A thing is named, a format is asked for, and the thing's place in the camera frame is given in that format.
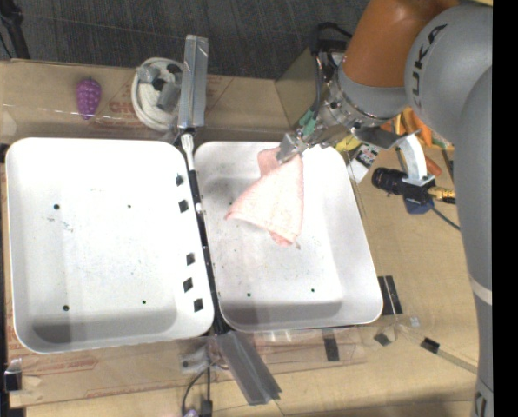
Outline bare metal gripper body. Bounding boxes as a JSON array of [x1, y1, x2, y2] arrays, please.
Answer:
[[283, 96, 376, 151]]

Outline pink cloth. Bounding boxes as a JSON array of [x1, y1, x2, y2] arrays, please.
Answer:
[[223, 145, 306, 248]]

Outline orange carrot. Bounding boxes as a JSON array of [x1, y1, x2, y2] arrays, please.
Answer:
[[424, 154, 443, 178]]

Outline white plastic tray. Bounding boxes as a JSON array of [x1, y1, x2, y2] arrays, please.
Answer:
[[4, 136, 216, 355], [192, 140, 384, 334]]

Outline thin black and white rod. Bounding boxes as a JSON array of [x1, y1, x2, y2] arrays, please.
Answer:
[[180, 133, 222, 334]]

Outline purple grapes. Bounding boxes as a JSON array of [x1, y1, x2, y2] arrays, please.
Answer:
[[75, 76, 103, 122]]

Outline brown cardboard board red print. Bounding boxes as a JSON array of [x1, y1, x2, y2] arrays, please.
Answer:
[[0, 57, 369, 410]]

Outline black cylinder on white bracket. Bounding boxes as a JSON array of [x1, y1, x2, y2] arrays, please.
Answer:
[[370, 129, 436, 206]]

